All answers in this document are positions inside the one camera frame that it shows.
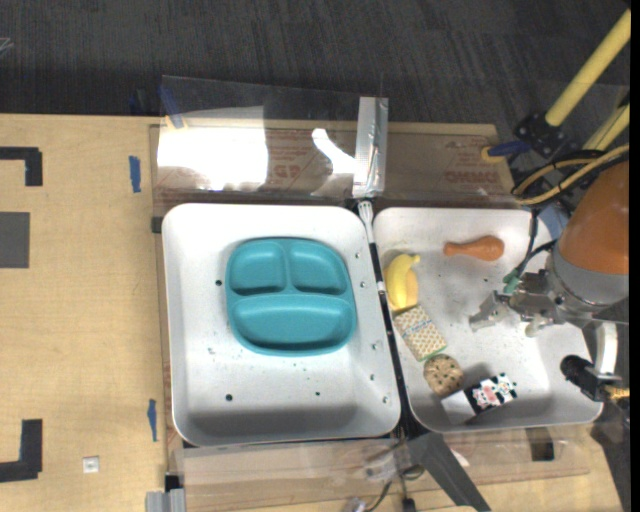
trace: white sink basin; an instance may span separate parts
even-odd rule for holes
[[[400,416],[364,226],[343,208],[185,204],[162,225],[173,418],[198,446],[376,437]],[[238,342],[225,302],[225,269],[241,243],[316,240],[343,259],[357,326],[341,348],[265,355]]]
[[[426,428],[438,432],[588,423],[601,404],[587,399],[564,379],[560,362],[568,354],[589,359],[582,331],[571,325],[552,326],[536,338],[524,334],[525,324],[514,313],[502,323],[473,332],[469,316],[492,290],[502,291],[502,278],[524,257],[529,240],[530,215],[521,210],[389,208],[376,216],[374,234],[383,266],[400,252],[420,255],[413,267],[418,277],[419,301],[448,343],[444,353],[457,359],[465,371],[464,387],[505,372],[517,383],[518,399],[479,415],[467,425],[453,425],[440,399],[427,385],[418,363],[396,332],[402,371],[411,409]],[[446,242],[467,242],[494,235],[505,242],[504,255],[495,262],[447,257]],[[549,241],[540,223],[536,245]],[[528,270],[544,266],[538,255]]]

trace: teal plate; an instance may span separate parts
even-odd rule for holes
[[[243,243],[227,263],[225,291],[234,336],[260,354],[326,354],[356,328],[347,268],[336,251],[313,240]]]

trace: small white label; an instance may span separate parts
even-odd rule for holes
[[[97,473],[100,471],[100,457],[83,457],[82,459],[82,472],[83,473]]]

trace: yellow pole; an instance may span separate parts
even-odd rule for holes
[[[549,109],[545,116],[548,124],[560,126],[564,122],[630,38],[631,9],[627,9]]]
[[[627,103],[609,116],[602,126],[598,128],[589,140],[582,146],[582,149],[597,149],[598,151],[604,151],[615,140],[615,138],[622,133],[622,131],[629,126],[629,119],[631,114],[631,103]]]

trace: banana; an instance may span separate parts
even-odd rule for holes
[[[384,270],[389,305],[394,311],[415,306],[418,303],[418,280],[411,266],[420,256],[401,254]]]

